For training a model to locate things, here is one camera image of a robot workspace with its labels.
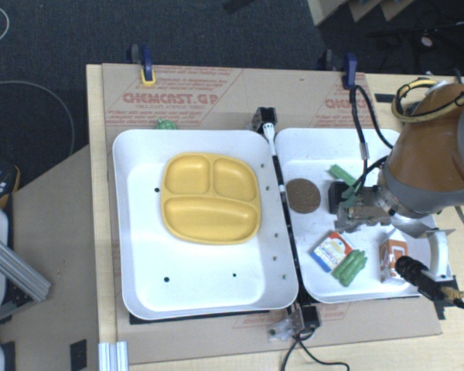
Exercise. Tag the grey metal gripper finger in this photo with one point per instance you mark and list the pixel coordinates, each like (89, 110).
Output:
(344, 222)

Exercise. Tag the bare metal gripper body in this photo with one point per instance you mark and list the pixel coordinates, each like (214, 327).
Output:
(371, 207)

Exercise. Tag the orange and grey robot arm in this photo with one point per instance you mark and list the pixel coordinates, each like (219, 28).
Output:
(429, 157)

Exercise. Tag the black rectangular block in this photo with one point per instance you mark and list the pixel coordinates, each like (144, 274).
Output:
(335, 197)

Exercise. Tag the blue and orange packet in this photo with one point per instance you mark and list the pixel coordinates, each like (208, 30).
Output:
(330, 251)

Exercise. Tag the light green toy vegetable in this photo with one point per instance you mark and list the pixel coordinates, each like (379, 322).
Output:
(340, 172)

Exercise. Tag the green pea pods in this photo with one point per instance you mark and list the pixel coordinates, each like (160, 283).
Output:
(349, 269)

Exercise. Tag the brown round biscuit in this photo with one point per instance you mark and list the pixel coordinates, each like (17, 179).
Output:
(302, 196)

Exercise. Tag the brown and white carton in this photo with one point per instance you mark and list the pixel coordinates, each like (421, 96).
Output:
(390, 261)

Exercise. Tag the white plastic tray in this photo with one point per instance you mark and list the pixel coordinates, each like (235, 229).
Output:
(201, 276)
(313, 149)

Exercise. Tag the thin black and white rod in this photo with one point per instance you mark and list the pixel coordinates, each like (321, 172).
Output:
(278, 168)

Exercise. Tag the yellow divided plate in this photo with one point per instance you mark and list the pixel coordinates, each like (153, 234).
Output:
(210, 199)

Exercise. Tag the brown cardboard board, red print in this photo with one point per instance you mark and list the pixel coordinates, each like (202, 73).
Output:
(224, 91)

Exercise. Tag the green broccoli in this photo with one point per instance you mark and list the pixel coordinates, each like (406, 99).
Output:
(166, 124)

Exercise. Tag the black cylinder on white bracket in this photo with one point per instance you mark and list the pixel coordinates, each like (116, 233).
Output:
(437, 253)

